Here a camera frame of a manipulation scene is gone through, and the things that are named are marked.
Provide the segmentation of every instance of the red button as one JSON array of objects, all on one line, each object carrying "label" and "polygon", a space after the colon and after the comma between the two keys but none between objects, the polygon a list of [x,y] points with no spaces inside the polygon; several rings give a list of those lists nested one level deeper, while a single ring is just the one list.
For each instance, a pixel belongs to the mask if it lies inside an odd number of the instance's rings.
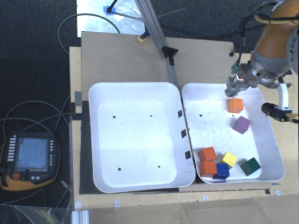
[{"label": "red button", "polygon": [[19,180],[21,178],[21,174],[20,173],[13,173],[12,178],[13,178],[13,180]]}]

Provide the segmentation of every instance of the purple cube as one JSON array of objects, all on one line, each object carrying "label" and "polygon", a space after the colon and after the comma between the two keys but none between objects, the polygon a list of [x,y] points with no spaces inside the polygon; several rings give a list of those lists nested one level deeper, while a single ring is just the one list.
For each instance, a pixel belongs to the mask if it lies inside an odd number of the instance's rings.
[{"label": "purple cube", "polygon": [[241,134],[244,134],[248,130],[249,125],[250,125],[250,120],[244,118],[243,116],[240,116],[236,120],[233,129]]}]

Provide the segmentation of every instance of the cube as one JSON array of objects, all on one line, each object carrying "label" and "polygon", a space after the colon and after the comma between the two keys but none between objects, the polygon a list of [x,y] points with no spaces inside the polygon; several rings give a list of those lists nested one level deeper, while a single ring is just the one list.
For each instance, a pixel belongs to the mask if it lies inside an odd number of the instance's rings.
[{"label": "cube", "polygon": [[229,113],[240,113],[244,109],[243,100],[237,98],[231,98],[228,101],[228,112]]},{"label": "cube", "polygon": [[258,169],[260,169],[261,165],[259,165],[259,163],[256,161],[255,158],[252,158],[252,159],[244,162],[241,165],[241,168],[242,168],[243,172],[246,174],[246,176],[249,176],[250,174],[252,174],[255,171],[257,171]]},{"label": "cube", "polygon": [[198,157],[201,162],[203,161],[211,161],[217,159],[217,155],[213,147],[203,148],[198,152]]},{"label": "cube", "polygon": [[248,130],[249,125],[250,125],[250,120],[246,119],[243,116],[240,116],[236,120],[233,129],[236,130],[237,132],[241,133],[241,134],[244,134]]},{"label": "cube", "polygon": [[214,177],[217,174],[216,162],[203,161],[199,165],[199,171],[202,177]]},{"label": "cube", "polygon": [[237,160],[238,158],[236,156],[234,156],[231,152],[227,151],[221,158],[220,163],[226,163],[228,165],[228,168],[231,169],[235,165]]},{"label": "cube", "polygon": [[224,180],[229,177],[228,165],[226,163],[217,163],[217,174],[213,177],[213,179],[221,179]]}]

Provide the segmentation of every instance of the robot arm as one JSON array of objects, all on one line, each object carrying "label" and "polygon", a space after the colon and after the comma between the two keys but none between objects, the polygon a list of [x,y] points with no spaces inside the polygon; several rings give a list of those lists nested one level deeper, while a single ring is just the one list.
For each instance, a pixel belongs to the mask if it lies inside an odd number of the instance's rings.
[{"label": "robot arm", "polygon": [[229,77],[225,94],[228,97],[239,91],[261,84],[269,89],[278,89],[280,104],[263,105],[262,111],[279,121],[298,122],[291,115],[288,105],[287,88],[291,83],[283,83],[282,76],[292,69],[298,75],[298,17],[299,0],[263,3],[275,5],[270,17],[254,14],[254,18],[266,23],[256,47],[247,64],[234,67],[234,77]]}]

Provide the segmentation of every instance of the empty white tray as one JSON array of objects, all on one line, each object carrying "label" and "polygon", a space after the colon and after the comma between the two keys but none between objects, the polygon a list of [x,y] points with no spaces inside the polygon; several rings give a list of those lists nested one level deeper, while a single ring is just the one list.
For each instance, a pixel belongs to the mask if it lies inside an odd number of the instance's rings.
[{"label": "empty white tray", "polygon": [[[274,137],[268,116],[261,111],[264,103],[258,88],[239,92],[244,110],[239,114],[228,113],[229,98],[224,93],[225,84],[186,84],[182,89],[185,114],[191,145],[199,173],[198,151],[214,147],[218,160],[230,151],[238,157],[226,180],[201,177],[209,184],[229,182],[278,181],[285,175],[285,167]],[[243,116],[251,121],[246,133],[233,130],[235,121]],[[261,168],[246,176],[240,165],[255,157]]]},{"label": "empty white tray", "polygon": [[188,186],[195,169],[179,90],[98,83],[89,90],[93,180],[115,193]]}]

